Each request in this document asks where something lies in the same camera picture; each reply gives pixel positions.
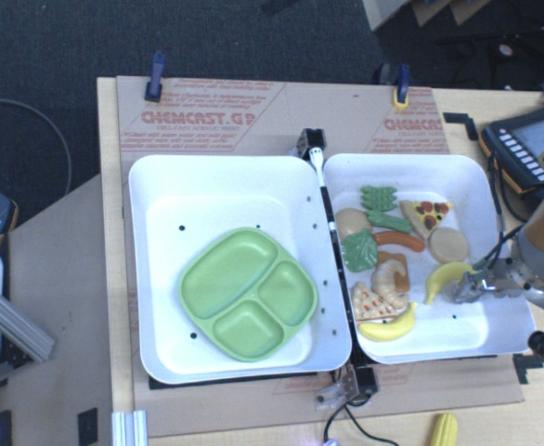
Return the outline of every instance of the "wooden table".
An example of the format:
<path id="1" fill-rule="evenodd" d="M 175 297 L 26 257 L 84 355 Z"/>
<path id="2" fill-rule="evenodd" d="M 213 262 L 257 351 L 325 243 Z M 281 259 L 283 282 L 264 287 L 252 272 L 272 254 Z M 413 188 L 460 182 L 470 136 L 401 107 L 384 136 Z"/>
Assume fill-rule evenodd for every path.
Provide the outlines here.
<path id="1" fill-rule="evenodd" d="M 435 89 L 440 113 L 469 114 L 477 128 L 506 117 L 529 112 L 543 102 L 538 92 Z M 115 78 L 97 80 L 101 177 L 105 222 L 107 289 L 109 297 L 110 364 L 113 411 L 132 412 L 130 327 L 126 292 L 123 193 L 119 152 L 117 85 Z M 485 157 L 477 144 L 469 143 L 463 125 L 445 124 L 451 153 L 467 155 L 481 164 Z M 514 222 L 506 216 L 510 230 Z M 532 307 L 539 330 L 544 331 L 544 310 Z M 544 367 L 528 372 L 528 385 L 522 386 L 522 403 L 458 409 L 459 446 L 499 444 L 544 444 Z M 406 446 L 429 442 L 435 413 L 408 413 L 363 418 L 360 424 L 371 434 L 395 440 Z M 322 442 L 323 423 L 242 429 L 207 434 L 151 439 L 151 445 L 318 445 Z M 330 436 L 342 446 L 365 444 L 366 439 L 350 420 L 336 421 Z"/>

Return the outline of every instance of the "blue clamp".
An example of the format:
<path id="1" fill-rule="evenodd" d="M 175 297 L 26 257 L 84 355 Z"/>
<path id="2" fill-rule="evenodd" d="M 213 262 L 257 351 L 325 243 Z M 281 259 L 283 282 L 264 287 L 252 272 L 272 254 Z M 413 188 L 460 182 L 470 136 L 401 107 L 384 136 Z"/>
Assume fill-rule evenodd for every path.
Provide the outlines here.
<path id="1" fill-rule="evenodd" d="M 152 57 L 152 69 L 150 71 L 150 81 L 146 84 L 145 100 L 152 102 L 161 102 L 162 92 L 162 72 L 164 70 L 164 55 L 157 51 Z"/>
<path id="2" fill-rule="evenodd" d="M 408 106 L 408 85 L 410 83 L 410 70 L 406 63 L 402 63 L 398 69 L 398 87 L 394 90 L 394 107 L 405 109 Z"/>

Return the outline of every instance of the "black floor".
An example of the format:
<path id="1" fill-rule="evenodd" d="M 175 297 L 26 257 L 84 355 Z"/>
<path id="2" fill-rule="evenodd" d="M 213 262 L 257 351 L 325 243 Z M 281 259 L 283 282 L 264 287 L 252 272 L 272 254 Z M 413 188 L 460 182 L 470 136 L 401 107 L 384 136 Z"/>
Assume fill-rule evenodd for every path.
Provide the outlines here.
<path id="1" fill-rule="evenodd" d="M 406 62 L 414 85 L 544 84 L 544 0 L 494 0 L 462 25 L 445 9 L 422 28 L 405 6 L 375 33 L 361 0 L 275 2 L 0 0 L 0 99 L 27 106 L 0 103 L 0 191 L 19 221 L 98 173 L 96 80 L 148 75 L 155 50 L 165 76 L 389 84 Z M 502 40 L 514 58 L 497 58 Z"/>

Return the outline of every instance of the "green plate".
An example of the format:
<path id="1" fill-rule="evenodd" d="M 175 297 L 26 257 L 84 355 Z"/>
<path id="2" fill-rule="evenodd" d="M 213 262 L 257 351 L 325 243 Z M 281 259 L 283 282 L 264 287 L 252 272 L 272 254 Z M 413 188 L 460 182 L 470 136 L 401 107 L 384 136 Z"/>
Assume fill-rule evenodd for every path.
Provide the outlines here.
<path id="1" fill-rule="evenodd" d="M 181 273 L 181 305 L 228 355 L 260 361 L 309 321 L 317 290 L 276 240 L 252 228 L 211 243 Z"/>

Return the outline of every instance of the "yellow corn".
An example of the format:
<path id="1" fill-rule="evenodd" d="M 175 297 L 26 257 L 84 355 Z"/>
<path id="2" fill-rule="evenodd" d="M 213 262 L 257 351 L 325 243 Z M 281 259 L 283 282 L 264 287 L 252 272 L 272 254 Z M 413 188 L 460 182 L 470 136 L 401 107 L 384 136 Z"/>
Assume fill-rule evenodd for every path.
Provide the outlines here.
<path id="1" fill-rule="evenodd" d="M 453 413 L 441 413 L 433 428 L 431 446 L 456 446 L 458 442 L 458 419 Z"/>

